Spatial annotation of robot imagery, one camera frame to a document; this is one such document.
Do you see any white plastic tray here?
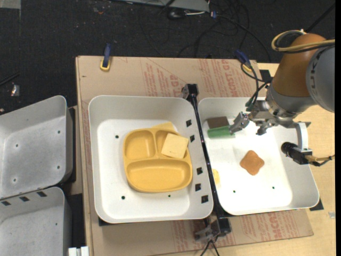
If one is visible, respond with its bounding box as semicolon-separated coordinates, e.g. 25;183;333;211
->
0;186;73;256
0;94;74;200
87;94;215;225
198;97;320;217

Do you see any green block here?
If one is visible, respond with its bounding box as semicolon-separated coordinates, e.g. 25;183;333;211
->
207;125;237;139

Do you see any brown toast slice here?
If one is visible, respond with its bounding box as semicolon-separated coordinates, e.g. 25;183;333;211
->
239;149;265;177

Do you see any yellow divided plate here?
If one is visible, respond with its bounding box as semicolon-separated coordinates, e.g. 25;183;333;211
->
123;128;193;194

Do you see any black cylinder on white bracket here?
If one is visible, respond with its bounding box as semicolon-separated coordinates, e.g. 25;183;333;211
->
280;121;313;165

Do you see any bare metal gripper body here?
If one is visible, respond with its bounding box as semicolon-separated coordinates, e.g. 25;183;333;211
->
247;100;295;127

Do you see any brown flat rectangle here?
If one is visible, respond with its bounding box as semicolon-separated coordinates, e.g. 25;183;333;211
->
207;116;230;130

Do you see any small yellow piece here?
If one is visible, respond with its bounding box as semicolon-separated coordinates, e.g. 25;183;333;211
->
212;169;222;189

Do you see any pale yellow cheese slice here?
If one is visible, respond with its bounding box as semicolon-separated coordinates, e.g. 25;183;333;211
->
160;132;190;159

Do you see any brown cardboard board, red print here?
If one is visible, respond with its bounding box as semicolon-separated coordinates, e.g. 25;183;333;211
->
75;55;314;256

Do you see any black block with thin wires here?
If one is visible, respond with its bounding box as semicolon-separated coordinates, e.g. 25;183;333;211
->
182;83;200;100
193;217;231;242

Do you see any thin black rod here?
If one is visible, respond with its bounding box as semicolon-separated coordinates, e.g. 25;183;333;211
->
189;94;223;223

